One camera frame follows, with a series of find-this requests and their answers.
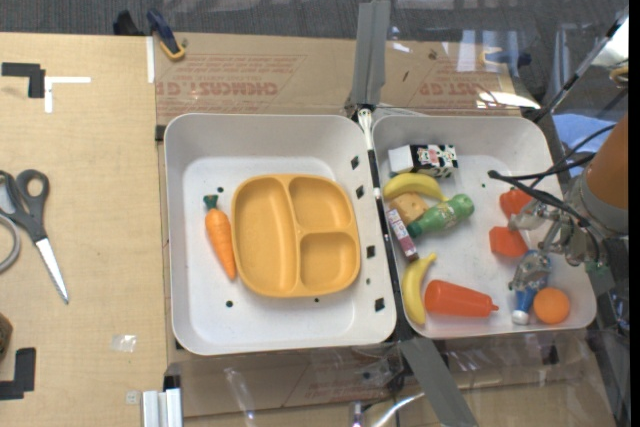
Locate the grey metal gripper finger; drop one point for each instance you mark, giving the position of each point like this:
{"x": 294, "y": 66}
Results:
{"x": 554, "y": 235}
{"x": 534, "y": 215}

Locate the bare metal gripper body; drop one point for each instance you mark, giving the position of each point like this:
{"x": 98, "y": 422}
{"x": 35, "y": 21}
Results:
{"x": 582, "y": 242}

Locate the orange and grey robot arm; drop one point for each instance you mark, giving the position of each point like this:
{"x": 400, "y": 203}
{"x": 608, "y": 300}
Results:
{"x": 607, "y": 165}

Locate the orange cube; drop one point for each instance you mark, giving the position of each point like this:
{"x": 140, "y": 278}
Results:
{"x": 512, "y": 201}
{"x": 507, "y": 242}

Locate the blue and white bottle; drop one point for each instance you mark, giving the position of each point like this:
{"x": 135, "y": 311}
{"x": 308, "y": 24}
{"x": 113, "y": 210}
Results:
{"x": 527, "y": 292}

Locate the orange ball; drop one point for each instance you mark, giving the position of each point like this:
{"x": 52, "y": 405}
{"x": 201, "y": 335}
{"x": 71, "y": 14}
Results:
{"x": 551, "y": 306}

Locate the white plastic tray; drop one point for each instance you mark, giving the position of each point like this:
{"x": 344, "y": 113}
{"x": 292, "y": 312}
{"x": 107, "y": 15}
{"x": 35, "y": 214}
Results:
{"x": 210, "y": 315}
{"x": 465, "y": 260}

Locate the green bottle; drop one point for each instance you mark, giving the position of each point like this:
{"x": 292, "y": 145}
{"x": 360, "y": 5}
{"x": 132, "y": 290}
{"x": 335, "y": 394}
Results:
{"x": 442, "y": 215}

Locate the cow print milk carton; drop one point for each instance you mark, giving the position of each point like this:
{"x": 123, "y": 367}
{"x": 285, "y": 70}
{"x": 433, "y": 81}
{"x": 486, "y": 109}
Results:
{"x": 432, "y": 159}

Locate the orange sauce bottle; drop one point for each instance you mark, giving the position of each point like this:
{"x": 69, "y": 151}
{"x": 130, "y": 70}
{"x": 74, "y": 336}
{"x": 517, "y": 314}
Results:
{"x": 455, "y": 300}

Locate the yellow banana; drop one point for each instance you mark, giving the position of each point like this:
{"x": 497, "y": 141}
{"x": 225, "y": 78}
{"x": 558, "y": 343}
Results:
{"x": 412, "y": 292}
{"x": 412, "y": 184}

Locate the tan bread piece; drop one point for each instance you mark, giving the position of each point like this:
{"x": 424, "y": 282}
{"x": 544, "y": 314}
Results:
{"x": 406, "y": 207}

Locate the small pink carton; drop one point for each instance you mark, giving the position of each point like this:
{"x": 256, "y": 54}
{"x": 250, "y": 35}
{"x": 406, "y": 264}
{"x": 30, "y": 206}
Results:
{"x": 401, "y": 232}

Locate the orange divided plate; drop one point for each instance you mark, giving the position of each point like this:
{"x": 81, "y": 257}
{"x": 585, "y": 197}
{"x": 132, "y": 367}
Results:
{"x": 280, "y": 245}

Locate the orange carrot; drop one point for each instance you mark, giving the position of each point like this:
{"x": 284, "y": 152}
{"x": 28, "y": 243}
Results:
{"x": 220, "y": 235}

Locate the brown cardboard board red print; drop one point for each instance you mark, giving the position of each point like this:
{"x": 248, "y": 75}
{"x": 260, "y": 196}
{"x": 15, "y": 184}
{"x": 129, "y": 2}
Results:
{"x": 240, "y": 80}

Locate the grey scissors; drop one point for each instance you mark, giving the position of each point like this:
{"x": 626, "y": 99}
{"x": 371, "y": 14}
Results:
{"x": 35, "y": 220}

